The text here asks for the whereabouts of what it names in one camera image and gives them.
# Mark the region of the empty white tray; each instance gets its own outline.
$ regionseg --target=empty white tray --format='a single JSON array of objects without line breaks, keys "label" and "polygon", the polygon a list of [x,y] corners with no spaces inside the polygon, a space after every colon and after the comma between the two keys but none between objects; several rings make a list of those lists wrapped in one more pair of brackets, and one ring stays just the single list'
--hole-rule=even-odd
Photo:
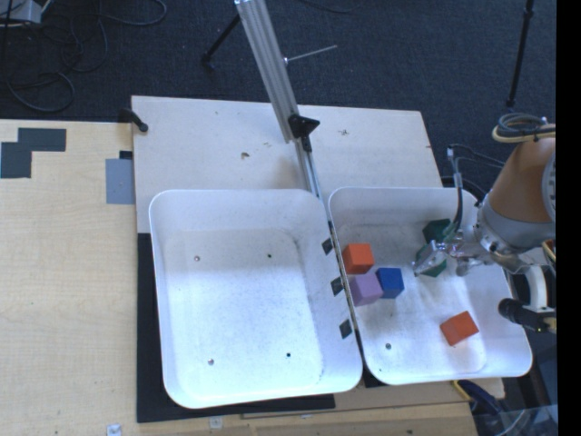
[{"label": "empty white tray", "polygon": [[[474,223],[476,199],[463,193],[463,226]],[[512,297],[502,268],[473,267],[456,276],[448,259],[438,277],[414,276],[411,263],[426,243],[432,220],[454,219],[452,188],[341,188],[330,197],[339,246],[370,243],[375,271],[400,268],[404,291],[395,299],[355,307],[355,319],[370,372],[387,384],[434,382],[526,374],[532,353],[522,326],[500,316],[499,302]],[[450,347],[439,325],[468,310],[479,333]]]},{"label": "empty white tray", "polygon": [[314,195],[171,190],[149,212],[163,382],[176,403],[206,408],[357,385],[362,360],[347,297],[332,289],[340,270]]}]

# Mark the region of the black bracket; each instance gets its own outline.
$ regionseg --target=black bracket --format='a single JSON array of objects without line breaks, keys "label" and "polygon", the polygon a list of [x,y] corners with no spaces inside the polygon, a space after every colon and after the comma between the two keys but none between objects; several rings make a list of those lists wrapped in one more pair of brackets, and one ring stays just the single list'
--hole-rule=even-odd
[{"label": "black bracket", "polygon": [[149,126],[145,124],[141,118],[129,108],[122,108],[119,110],[117,121],[119,123],[135,123],[142,133],[146,133],[149,129]]},{"label": "black bracket", "polygon": [[295,139],[301,139],[302,148],[305,152],[312,152],[309,134],[320,124],[320,121],[305,118],[299,114],[292,114],[289,117],[290,131]]}]

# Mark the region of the orange block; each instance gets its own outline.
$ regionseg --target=orange block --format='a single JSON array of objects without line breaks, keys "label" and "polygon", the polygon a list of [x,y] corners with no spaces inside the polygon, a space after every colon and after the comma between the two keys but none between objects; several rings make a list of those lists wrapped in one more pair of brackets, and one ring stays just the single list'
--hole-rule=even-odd
[{"label": "orange block", "polygon": [[450,345],[456,345],[480,331],[468,311],[449,318],[439,325],[439,329],[442,330]]},{"label": "orange block", "polygon": [[347,274],[365,274],[375,264],[368,243],[350,243],[341,255]]}]

